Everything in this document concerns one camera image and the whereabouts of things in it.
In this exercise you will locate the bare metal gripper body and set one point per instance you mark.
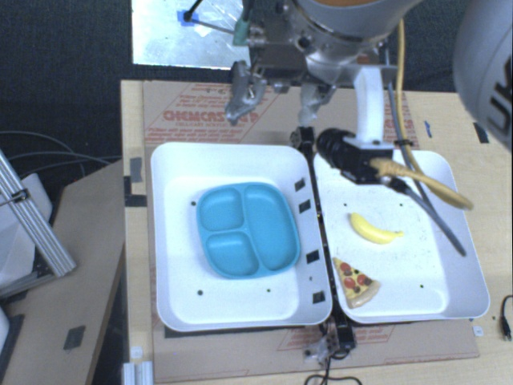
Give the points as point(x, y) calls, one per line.
point(320, 54)

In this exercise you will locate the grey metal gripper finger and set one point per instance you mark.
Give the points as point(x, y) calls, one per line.
point(242, 94)
point(313, 98)

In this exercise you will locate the brown cardboard board red print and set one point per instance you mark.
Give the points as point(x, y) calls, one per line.
point(192, 114)

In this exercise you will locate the thin black rod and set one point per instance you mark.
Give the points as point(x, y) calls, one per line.
point(322, 231)

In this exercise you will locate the blue divided plate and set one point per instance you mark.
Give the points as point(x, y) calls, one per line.
point(248, 231)

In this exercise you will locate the yellow banana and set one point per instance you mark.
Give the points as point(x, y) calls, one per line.
point(372, 233)

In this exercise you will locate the white plastic tray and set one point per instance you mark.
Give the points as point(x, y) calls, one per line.
point(417, 275)
point(180, 235)

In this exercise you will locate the pizza slice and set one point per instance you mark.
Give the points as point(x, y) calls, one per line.
point(354, 285)

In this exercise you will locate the black cylinder on white bracket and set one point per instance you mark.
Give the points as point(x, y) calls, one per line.
point(348, 155)

